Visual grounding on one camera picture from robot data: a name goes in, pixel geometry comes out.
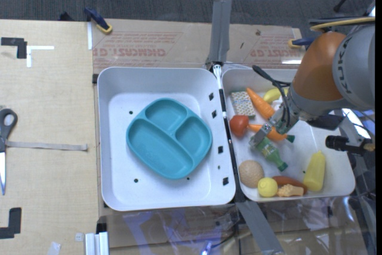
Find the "wooden table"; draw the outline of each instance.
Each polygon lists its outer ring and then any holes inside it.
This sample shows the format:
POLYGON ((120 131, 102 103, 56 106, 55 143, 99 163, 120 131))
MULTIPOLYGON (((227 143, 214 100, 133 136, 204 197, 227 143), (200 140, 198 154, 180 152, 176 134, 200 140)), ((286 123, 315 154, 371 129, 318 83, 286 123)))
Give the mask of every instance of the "wooden table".
POLYGON ((88 150, 7 148, 7 188, 0 195, 0 227, 21 207, 21 233, 0 239, 0 254, 83 254, 77 233, 94 232, 98 220, 97 156, 92 84, 93 55, 87 23, 0 20, 1 37, 24 38, 32 67, 16 47, 0 46, 0 105, 19 121, 9 140, 82 145, 88 150))

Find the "toy food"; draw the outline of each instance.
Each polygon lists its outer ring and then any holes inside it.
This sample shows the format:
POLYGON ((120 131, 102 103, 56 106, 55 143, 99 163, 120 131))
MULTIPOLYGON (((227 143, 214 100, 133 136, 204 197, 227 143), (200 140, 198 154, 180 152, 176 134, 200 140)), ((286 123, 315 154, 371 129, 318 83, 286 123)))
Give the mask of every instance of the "toy food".
MULTIPOLYGON (((287 95, 288 89, 283 88, 283 90, 284 90, 285 95, 287 95)), ((279 99, 280 97, 281 97, 281 93, 280 93, 279 89, 277 87, 275 87, 275 88, 272 88, 269 91, 267 91, 264 94, 263 99, 265 102, 271 104, 273 101, 279 99)))
POLYGON ((229 96, 236 115, 256 116, 255 108, 246 91, 234 91, 229 96))
MULTIPOLYGON (((248 128, 250 130, 252 130, 253 132, 258 132, 260 129, 261 129, 262 125, 261 124, 249 124, 248 125, 248 128)), ((276 128, 275 127, 272 127, 272 130, 268 133, 267 137, 270 139, 270 140, 275 140, 275 141, 280 141, 280 140, 283 140, 283 139, 286 139, 287 141, 289 142, 293 142, 294 139, 295 139, 295 136, 294 135, 287 135, 287 134, 279 134, 277 131, 276 131, 276 128)))
POLYGON ((320 191, 324 184, 325 155, 321 150, 312 154, 308 168, 306 169, 303 183, 310 191, 320 191))
POLYGON ((249 124, 249 118, 246 115, 235 115, 229 121, 229 127, 232 133, 237 137, 243 137, 249 124))
MULTIPOLYGON (((257 133, 262 125, 261 124, 249 124, 249 118, 246 115, 234 115, 232 119, 229 121, 229 127, 231 129, 231 132, 236 137, 243 137, 245 135, 245 132, 247 129, 250 129, 251 131, 257 133)), ((270 140, 280 141, 283 139, 286 139, 289 142, 293 142, 295 139, 294 135, 287 135, 287 134, 279 134, 274 127, 272 127, 272 130, 268 133, 267 137, 270 140)))
POLYGON ((302 187, 304 189, 304 194, 307 193, 307 191, 308 191, 308 187, 306 185, 302 184, 302 182, 300 182, 296 179, 293 179, 292 177, 273 176, 272 178, 276 180, 276 182, 279 186, 290 184, 290 185, 293 185, 296 187, 302 187))
POLYGON ((258 181, 257 190, 261 196, 270 198, 275 196, 278 191, 277 182, 271 177, 263 177, 258 181))
POLYGON ((259 150, 268 161, 273 162, 279 171, 287 169, 288 164, 280 158, 279 149, 270 142, 268 137, 264 137, 260 143, 256 143, 255 136, 252 136, 249 145, 252 150, 259 150))
POLYGON ((278 196, 302 196, 304 194, 304 188, 286 184, 279 188, 276 194, 278 196))
POLYGON ((257 183, 264 177, 263 166, 257 161, 248 159, 239 166, 240 181, 249 188, 256 188, 257 183))
POLYGON ((251 98, 251 101, 260 115, 268 120, 275 113, 275 110, 271 105, 264 101, 262 97, 260 97, 257 93, 255 93, 252 89, 247 87, 247 93, 251 98))

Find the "green bottle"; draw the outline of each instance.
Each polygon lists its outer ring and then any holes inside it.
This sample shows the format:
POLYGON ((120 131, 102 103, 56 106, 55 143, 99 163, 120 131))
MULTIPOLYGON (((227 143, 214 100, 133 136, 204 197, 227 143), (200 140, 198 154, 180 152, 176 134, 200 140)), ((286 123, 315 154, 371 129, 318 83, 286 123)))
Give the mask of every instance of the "green bottle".
POLYGON ((259 150, 268 161, 275 163, 280 171, 287 169, 288 165, 280 158, 279 149, 272 145, 268 137, 264 137, 260 143, 256 144, 252 136, 249 144, 252 148, 259 150))

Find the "scissors handle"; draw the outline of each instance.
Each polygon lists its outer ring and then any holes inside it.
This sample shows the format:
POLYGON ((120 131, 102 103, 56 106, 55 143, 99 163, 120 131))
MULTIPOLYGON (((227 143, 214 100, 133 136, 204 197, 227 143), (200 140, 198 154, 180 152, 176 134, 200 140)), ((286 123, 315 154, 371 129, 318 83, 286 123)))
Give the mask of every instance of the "scissors handle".
POLYGON ((0 110, 0 136, 3 138, 4 141, 6 141, 12 128, 16 125, 16 123, 17 123, 17 115, 13 110, 11 109, 0 110), (5 118, 8 115, 11 115, 13 117, 10 124, 5 123, 5 118))

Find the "toy lemon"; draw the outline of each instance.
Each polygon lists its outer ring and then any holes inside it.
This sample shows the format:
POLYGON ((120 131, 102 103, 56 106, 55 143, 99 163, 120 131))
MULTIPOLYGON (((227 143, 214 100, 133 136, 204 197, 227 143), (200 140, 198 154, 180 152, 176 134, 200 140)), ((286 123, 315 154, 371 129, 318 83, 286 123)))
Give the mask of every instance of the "toy lemon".
POLYGON ((263 177, 257 183, 257 191, 261 196, 265 198, 275 196, 278 191, 276 180, 271 177, 263 177))

